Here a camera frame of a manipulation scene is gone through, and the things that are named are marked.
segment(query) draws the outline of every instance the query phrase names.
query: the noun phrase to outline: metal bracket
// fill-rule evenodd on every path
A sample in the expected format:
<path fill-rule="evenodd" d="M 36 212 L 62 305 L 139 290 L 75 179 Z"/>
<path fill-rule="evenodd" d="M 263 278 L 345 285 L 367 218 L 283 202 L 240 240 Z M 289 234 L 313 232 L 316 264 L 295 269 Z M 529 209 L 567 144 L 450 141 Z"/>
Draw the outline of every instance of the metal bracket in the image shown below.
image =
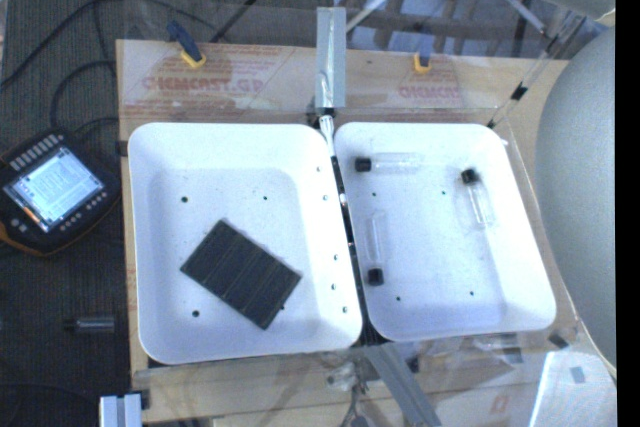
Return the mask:
<path fill-rule="evenodd" d="M 315 107 L 324 112 L 346 106 L 347 11 L 318 8 L 317 24 Z"/>
<path fill-rule="evenodd" d="M 363 353 L 375 367 L 411 425 L 442 425 L 435 409 L 393 344 L 365 347 Z"/>
<path fill-rule="evenodd" d="M 100 397 L 100 427 L 142 427 L 140 394 Z"/>

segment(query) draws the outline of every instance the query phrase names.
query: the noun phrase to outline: white tray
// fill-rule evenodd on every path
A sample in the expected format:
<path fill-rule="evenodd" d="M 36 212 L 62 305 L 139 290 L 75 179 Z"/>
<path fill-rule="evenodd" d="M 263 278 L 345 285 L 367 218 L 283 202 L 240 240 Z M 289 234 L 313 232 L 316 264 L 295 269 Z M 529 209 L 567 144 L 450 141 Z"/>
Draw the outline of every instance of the white tray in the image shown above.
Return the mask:
<path fill-rule="evenodd" d="M 556 305 L 501 139 L 472 124 L 348 123 L 335 138 L 374 327 L 394 341 L 543 329 Z M 355 170 L 357 157 L 421 162 Z M 481 176 L 493 222 L 476 222 L 460 173 Z"/>
<path fill-rule="evenodd" d="M 128 152 L 139 336 L 149 356 L 178 364 L 336 350 L 356 341 L 362 317 L 318 132 L 151 123 L 131 135 Z M 179 270 L 220 219 L 302 275 L 266 330 Z"/>

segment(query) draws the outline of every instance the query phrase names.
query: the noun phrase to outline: small solar panel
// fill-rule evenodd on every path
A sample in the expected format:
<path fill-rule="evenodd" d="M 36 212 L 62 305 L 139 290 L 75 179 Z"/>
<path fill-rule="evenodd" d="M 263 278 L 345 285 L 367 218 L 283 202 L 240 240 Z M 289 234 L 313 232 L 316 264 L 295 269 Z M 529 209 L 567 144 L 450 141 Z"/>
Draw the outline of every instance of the small solar panel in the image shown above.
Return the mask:
<path fill-rule="evenodd" d="M 224 221 L 216 223 L 180 270 L 262 329 L 302 277 Z"/>

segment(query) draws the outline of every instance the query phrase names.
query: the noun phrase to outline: black end cap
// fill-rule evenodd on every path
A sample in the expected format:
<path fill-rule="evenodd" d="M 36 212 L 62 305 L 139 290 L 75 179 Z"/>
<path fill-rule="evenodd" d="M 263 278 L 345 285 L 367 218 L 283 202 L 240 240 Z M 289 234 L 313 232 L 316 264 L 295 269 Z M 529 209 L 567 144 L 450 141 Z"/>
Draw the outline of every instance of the black end cap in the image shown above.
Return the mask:
<path fill-rule="evenodd" d="M 367 282 L 373 287 L 384 284 L 384 273 L 380 267 L 373 267 L 367 273 Z"/>
<path fill-rule="evenodd" d="M 462 173 L 460 173 L 460 176 L 462 177 L 462 183 L 464 183 L 465 185 L 480 181 L 478 173 L 476 173 L 476 170 L 473 168 L 465 169 Z"/>
<path fill-rule="evenodd" d="M 356 171 L 358 171 L 358 173 L 366 173 L 367 171 L 371 171 L 371 159 L 369 157 L 357 157 Z"/>

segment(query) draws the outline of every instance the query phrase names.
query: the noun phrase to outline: transparent plastic tube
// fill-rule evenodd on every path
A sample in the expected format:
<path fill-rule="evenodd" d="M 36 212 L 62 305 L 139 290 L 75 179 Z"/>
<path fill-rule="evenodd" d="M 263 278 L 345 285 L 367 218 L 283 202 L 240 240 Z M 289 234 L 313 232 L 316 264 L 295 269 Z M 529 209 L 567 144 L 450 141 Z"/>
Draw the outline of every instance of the transparent plastic tube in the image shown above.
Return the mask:
<path fill-rule="evenodd" d="M 357 157 L 356 171 L 387 174 L 416 173 L 424 164 L 419 153 L 375 153 L 371 157 Z"/>
<path fill-rule="evenodd" d="M 494 221 L 493 209 L 489 201 L 489 194 L 480 179 L 480 175 L 475 169 L 470 168 L 465 169 L 460 173 L 460 176 L 462 177 L 462 183 L 467 186 L 476 222 L 482 227 L 491 225 Z"/>
<path fill-rule="evenodd" d="M 367 283 L 371 286 L 380 286 L 384 283 L 383 262 L 385 254 L 382 249 L 385 237 L 387 216 L 384 212 L 374 212 L 366 220 L 367 256 L 372 267 L 367 271 Z"/>

